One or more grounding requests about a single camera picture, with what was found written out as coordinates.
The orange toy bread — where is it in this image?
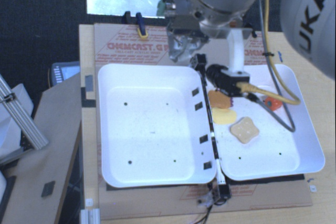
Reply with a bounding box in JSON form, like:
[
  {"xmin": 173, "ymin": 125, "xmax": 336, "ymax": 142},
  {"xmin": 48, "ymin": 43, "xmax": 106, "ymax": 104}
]
[{"xmin": 208, "ymin": 89, "xmax": 233, "ymax": 109}]

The black cylinder on white bracket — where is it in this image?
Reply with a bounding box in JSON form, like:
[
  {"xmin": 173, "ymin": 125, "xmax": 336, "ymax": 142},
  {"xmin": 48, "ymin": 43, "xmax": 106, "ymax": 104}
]
[{"xmin": 205, "ymin": 28, "xmax": 257, "ymax": 98}]

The white plastic tray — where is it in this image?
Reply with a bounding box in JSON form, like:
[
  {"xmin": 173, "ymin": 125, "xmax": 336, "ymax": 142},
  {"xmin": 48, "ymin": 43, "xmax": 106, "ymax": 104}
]
[
  {"xmin": 207, "ymin": 63, "xmax": 326, "ymax": 182},
  {"xmin": 97, "ymin": 63, "xmax": 218, "ymax": 189}
]

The brown cardboard board red print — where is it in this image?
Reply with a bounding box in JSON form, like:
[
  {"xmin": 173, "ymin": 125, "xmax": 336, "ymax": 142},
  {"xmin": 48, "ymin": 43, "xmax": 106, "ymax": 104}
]
[{"xmin": 93, "ymin": 23, "xmax": 313, "ymax": 221}]

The yellow round toy slice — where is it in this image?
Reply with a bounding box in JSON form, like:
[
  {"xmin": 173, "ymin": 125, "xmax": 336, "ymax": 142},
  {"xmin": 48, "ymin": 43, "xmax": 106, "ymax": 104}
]
[{"xmin": 211, "ymin": 108, "xmax": 237, "ymax": 125}]

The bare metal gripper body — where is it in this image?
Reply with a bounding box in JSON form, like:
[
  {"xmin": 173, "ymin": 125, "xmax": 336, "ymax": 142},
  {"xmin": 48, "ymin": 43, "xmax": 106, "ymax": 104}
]
[{"xmin": 164, "ymin": 0, "xmax": 246, "ymax": 40}]

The black block with thin wires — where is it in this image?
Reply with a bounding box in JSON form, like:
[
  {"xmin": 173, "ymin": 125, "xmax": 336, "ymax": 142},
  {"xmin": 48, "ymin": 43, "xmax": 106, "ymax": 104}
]
[
  {"xmin": 190, "ymin": 53, "xmax": 208, "ymax": 72},
  {"xmin": 209, "ymin": 183, "xmax": 232, "ymax": 205}
]

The thin black and white rod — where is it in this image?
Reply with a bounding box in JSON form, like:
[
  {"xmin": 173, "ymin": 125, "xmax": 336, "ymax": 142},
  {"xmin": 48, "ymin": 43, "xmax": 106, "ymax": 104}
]
[{"xmin": 198, "ymin": 65, "xmax": 227, "ymax": 187}]

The orange toy carrot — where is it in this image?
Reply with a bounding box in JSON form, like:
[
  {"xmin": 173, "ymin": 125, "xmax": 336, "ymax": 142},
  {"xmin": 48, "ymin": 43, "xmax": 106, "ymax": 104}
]
[{"xmin": 264, "ymin": 96, "xmax": 284, "ymax": 111}]

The tan toy biscuit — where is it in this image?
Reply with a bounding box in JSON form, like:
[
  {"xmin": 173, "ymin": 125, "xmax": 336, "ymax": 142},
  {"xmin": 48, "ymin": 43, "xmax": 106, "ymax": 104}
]
[{"xmin": 230, "ymin": 116, "xmax": 260, "ymax": 144}]

